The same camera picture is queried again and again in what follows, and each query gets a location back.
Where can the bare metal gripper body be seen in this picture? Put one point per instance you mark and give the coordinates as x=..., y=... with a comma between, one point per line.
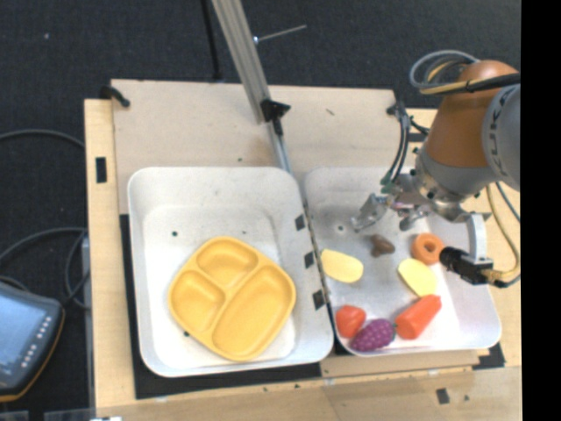
x=431, y=200

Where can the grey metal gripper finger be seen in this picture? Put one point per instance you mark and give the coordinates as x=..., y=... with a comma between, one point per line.
x=370, y=211
x=409, y=221

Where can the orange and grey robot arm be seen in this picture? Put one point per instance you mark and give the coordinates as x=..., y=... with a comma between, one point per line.
x=460, y=125

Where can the orange doughnut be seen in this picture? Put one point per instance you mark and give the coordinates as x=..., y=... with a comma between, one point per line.
x=418, y=252

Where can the brown toy lump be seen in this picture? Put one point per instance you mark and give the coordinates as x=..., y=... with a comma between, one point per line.
x=382, y=246

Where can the yellow oval slice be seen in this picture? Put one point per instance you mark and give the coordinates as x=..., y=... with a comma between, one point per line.
x=342, y=266
x=418, y=278

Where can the white plastic tray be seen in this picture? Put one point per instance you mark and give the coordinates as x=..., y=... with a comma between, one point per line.
x=166, y=200
x=381, y=287

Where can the orange carrot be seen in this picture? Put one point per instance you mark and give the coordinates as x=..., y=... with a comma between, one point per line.
x=418, y=317

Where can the red toy pepper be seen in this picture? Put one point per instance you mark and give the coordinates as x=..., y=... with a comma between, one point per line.
x=350, y=320

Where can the purple grapes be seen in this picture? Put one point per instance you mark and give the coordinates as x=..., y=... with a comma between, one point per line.
x=373, y=336

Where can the yellow divided plate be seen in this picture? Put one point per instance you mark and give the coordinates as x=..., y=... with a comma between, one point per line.
x=236, y=296

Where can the pale flat board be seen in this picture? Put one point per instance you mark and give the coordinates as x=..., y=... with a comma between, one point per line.
x=188, y=125

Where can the black cylinder on white bracket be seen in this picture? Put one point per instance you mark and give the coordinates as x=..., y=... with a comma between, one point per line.
x=464, y=266

